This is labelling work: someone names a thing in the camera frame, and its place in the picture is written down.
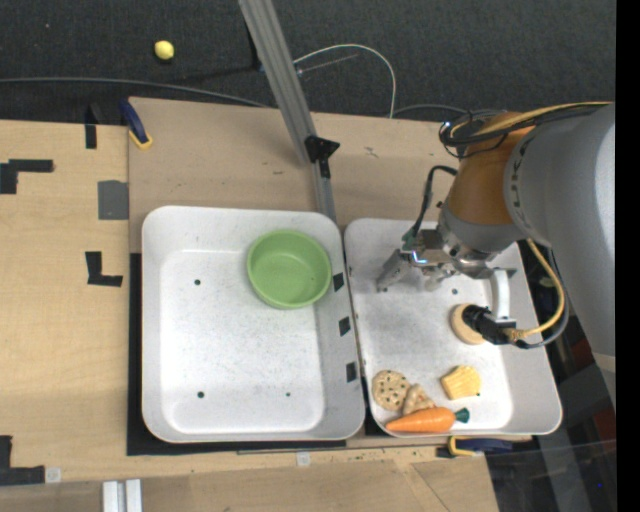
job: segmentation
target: green bowl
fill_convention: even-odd
[[[289,229],[272,231],[253,242],[247,272],[258,297],[280,309],[313,304],[331,283],[331,262],[324,248],[310,236]]]

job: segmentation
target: toy carrot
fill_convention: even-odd
[[[387,428],[400,432],[439,433],[448,432],[456,421],[469,421],[469,411],[463,408],[454,413],[446,407],[422,409],[390,421]]]

